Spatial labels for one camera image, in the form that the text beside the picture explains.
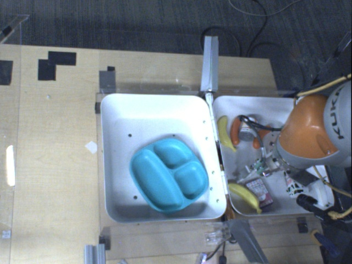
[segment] orange object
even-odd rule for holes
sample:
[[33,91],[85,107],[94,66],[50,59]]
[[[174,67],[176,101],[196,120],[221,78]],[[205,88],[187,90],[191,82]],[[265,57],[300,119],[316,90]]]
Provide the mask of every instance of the orange object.
[[231,129],[230,129],[230,138],[231,142],[234,146],[237,146],[240,143],[240,139],[238,138],[238,131],[241,125],[241,121],[238,117],[232,122]]
[[279,136],[284,150],[304,158],[324,158],[338,151],[325,131],[326,102],[327,97],[317,94],[298,102]]
[[[261,129],[258,131],[258,135],[259,135],[260,139],[263,140],[264,136],[270,132],[271,132],[270,130]],[[258,150],[260,148],[260,143],[259,143],[258,138],[254,138],[253,148],[255,148],[256,150]]]

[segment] gray carpet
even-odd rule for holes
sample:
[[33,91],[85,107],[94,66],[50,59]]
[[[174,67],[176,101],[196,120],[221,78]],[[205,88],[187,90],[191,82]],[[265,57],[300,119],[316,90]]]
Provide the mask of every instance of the gray carpet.
[[[232,0],[245,11],[262,13],[251,0]],[[267,13],[294,0],[258,0]],[[222,29],[220,54],[242,56],[263,25],[228,0],[0,0],[0,26],[13,14],[29,14],[23,44],[110,50],[201,54],[201,33]],[[351,0],[304,0],[268,17],[251,56],[270,58],[280,89],[311,84],[343,36],[351,30]],[[335,62],[334,78],[351,71],[351,47]]]

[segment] metal bracket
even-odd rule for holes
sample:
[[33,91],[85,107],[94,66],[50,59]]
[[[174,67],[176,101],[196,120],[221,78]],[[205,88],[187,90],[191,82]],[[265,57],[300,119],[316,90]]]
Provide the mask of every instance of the metal bracket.
[[0,30],[0,45],[5,43],[6,40],[15,32],[19,30],[22,32],[22,22],[28,19],[29,15],[17,15],[3,30]]
[[214,102],[213,94],[211,94],[210,92],[205,93],[204,98],[205,98],[206,103],[209,106],[209,112],[210,112],[211,124],[213,126],[213,133],[214,133],[215,142],[219,142],[218,129],[216,126],[216,120],[215,120],[215,115],[214,115],[214,111],[213,111],[213,102]]
[[297,218],[297,227],[300,234],[306,234],[309,232],[306,217]]
[[234,219],[227,221],[227,224],[231,235],[235,237],[250,263],[269,263],[251,231],[248,220]]
[[86,245],[84,247],[84,264],[105,264],[105,244]]
[[116,72],[113,67],[108,67],[107,71],[99,71],[99,92],[116,93]]
[[219,40],[217,36],[204,39],[203,70],[200,85],[201,92],[218,90]]

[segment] carrot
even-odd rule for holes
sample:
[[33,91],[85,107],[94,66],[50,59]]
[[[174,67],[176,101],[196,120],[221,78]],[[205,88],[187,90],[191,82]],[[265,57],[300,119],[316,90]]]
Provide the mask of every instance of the carrot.
[[240,143],[240,139],[238,138],[238,131],[239,131],[238,129],[240,125],[241,125],[241,121],[238,117],[236,117],[232,122],[231,129],[230,129],[230,138],[234,146],[237,146]]
[[[258,135],[260,137],[260,139],[263,140],[264,136],[268,133],[270,133],[271,131],[270,130],[265,130],[265,129],[261,129],[258,131]],[[254,138],[253,140],[253,148],[255,148],[256,150],[260,148],[260,143],[259,143],[259,140],[258,138]]]

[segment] white tray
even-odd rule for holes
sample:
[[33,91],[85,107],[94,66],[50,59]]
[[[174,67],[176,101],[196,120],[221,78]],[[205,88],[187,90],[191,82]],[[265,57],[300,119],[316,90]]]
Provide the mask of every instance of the white tray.
[[[287,120],[293,109],[293,100],[291,98],[270,98],[270,97],[245,97],[245,96],[221,96],[216,98],[213,105],[214,116],[218,120],[221,116],[228,117],[227,131],[229,134],[230,126],[236,116],[255,115],[260,124],[271,124],[273,127],[281,127]],[[228,180],[235,179],[238,168],[243,165],[251,165],[255,158],[260,158],[260,151],[252,147],[252,142],[241,142],[238,150],[234,153],[231,149],[221,146],[223,164]],[[327,175],[324,166],[318,166],[318,170],[324,177]],[[308,172],[315,175],[312,168]],[[307,213],[302,207],[296,204],[296,199],[291,198],[286,192],[286,182],[283,171],[275,172],[269,177],[261,177],[269,193],[273,197],[273,204],[263,210],[261,215],[295,215]],[[324,186],[320,181],[309,185],[308,195],[324,201],[319,205],[326,209],[334,204],[334,197],[331,189]],[[255,210],[250,208],[240,197],[230,194],[233,207],[246,216],[258,216]]]
[[[226,198],[208,105],[196,96],[111,94],[101,103],[105,205],[116,222],[215,219]],[[133,154],[162,138],[184,141],[207,170],[209,187],[197,201],[162,214],[142,198],[130,173]]]

